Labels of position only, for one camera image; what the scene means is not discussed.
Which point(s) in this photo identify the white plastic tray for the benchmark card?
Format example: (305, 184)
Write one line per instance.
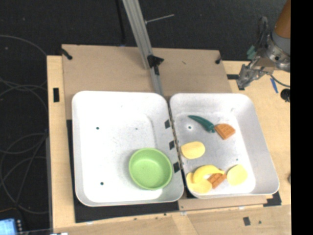
(110, 141)
(220, 153)

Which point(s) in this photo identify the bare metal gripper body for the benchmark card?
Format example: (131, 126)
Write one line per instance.
(274, 59)

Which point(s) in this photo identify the dark green chili pepper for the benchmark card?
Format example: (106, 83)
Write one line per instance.
(204, 122)

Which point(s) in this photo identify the thin black and white rod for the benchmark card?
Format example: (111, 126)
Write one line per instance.
(175, 136)

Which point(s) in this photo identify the green bowl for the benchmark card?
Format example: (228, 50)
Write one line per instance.
(150, 169)

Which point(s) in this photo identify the orange waffle biscuit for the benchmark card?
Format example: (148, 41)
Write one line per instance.
(225, 131)
(216, 180)

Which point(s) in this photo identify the black cylinder on white bracket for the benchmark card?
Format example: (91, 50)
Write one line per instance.
(285, 95)

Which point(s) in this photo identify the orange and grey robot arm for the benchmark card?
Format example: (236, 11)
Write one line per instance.
(283, 23)

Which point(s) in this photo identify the yellow banana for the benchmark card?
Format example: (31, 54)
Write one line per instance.
(204, 171)

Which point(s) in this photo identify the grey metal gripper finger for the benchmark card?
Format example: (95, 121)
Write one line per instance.
(242, 76)
(254, 75)

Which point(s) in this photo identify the brown cardboard board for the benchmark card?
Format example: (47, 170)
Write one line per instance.
(110, 67)

